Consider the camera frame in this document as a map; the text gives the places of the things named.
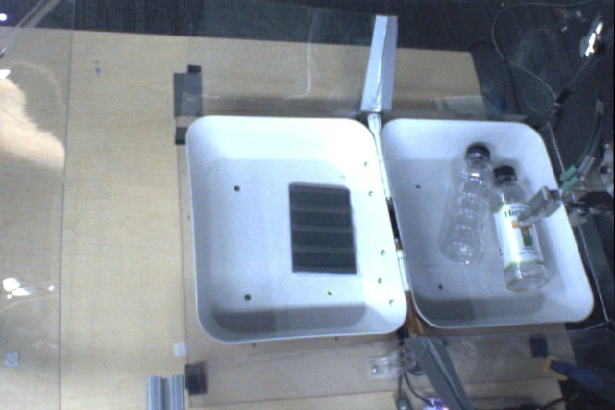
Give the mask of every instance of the empty white tray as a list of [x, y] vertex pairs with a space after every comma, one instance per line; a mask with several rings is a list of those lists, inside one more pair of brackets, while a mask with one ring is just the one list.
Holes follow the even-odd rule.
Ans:
[[[187, 153], [197, 311], [222, 342], [389, 333], [406, 295], [374, 140], [353, 120], [208, 116]], [[350, 190], [355, 274], [293, 272], [291, 183]]]
[[479, 265], [458, 265], [438, 250], [438, 234], [454, 159], [486, 144], [495, 166], [515, 167], [531, 193], [557, 188], [540, 135], [520, 123], [393, 120], [382, 146], [391, 182], [412, 295], [420, 315], [444, 328], [574, 322], [593, 307], [592, 292], [563, 207], [537, 224], [551, 281], [527, 293], [506, 289], [495, 232]]

